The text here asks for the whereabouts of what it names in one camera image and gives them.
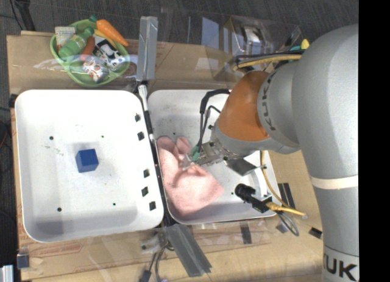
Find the green bowl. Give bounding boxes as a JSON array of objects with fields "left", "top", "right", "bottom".
[{"left": 49, "top": 19, "right": 132, "bottom": 88}]

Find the black cylinder on white bracket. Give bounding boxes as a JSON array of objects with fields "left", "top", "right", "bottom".
[{"left": 234, "top": 164, "right": 274, "bottom": 214}]

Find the brown cardboard board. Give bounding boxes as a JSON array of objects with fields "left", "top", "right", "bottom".
[{"left": 5, "top": 30, "right": 324, "bottom": 282}]

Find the orange carrot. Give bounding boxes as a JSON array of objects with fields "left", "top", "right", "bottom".
[{"left": 89, "top": 15, "right": 130, "bottom": 48}]

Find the yellow banana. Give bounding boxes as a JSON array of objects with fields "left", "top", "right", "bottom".
[{"left": 93, "top": 29, "right": 117, "bottom": 49}]

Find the black and white carton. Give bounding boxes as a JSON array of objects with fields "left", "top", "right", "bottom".
[{"left": 92, "top": 38, "right": 126, "bottom": 71}]

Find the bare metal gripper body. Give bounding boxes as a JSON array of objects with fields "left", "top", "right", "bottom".
[{"left": 194, "top": 141, "right": 227, "bottom": 166}]

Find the red sausage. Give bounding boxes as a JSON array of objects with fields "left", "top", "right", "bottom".
[{"left": 80, "top": 35, "right": 96, "bottom": 63}]

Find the white plastic tray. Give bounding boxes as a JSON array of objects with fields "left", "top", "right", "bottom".
[
  {"left": 146, "top": 88, "right": 280, "bottom": 225},
  {"left": 14, "top": 89, "right": 165, "bottom": 243}
]

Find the green bottle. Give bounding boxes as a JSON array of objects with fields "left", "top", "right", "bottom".
[{"left": 58, "top": 26, "right": 95, "bottom": 60}]

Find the red and white can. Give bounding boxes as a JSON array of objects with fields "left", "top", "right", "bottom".
[{"left": 80, "top": 55, "right": 110, "bottom": 83}]

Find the pink cloth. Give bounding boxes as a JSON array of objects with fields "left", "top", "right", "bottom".
[{"left": 155, "top": 135, "right": 225, "bottom": 218}]

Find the blue cube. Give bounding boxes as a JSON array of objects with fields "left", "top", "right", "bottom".
[{"left": 74, "top": 148, "right": 100, "bottom": 174}]

